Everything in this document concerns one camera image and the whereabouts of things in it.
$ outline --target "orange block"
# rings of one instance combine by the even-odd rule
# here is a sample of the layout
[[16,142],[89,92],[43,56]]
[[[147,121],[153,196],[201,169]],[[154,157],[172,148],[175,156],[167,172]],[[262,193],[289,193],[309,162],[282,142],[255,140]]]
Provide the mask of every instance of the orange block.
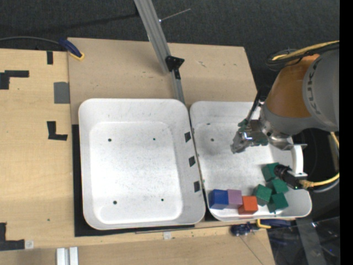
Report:
[[238,208],[239,214],[254,214],[259,210],[258,201],[254,195],[243,196],[243,205]]

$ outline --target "white tray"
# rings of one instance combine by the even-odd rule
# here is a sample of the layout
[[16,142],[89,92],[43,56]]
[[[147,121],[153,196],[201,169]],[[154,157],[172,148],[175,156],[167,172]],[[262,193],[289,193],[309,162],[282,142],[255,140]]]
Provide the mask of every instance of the white tray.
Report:
[[79,107],[83,214],[95,229],[188,225],[205,214],[188,110],[174,99]]
[[[265,185],[261,168],[268,163],[279,162],[293,166],[290,151],[280,151],[271,145],[248,147],[244,152],[233,154],[230,145],[238,130],[237,124],[247,115],[252,102],[194,103],[190,108],[191,125],[200,163],[200,171],[207,194],[213,189],[240,189],[242,195],[252,195],[258,184]],[[253,119],[259,116],[258,111]],[[290,190],[285,193],[288,207],[270,213],[267,206],[259,206],[253,215],[239,215],[236,209],[210,209],[221,221],[237,221],[265,218],[298,218],[311,212],[312,202],[306,190]]]

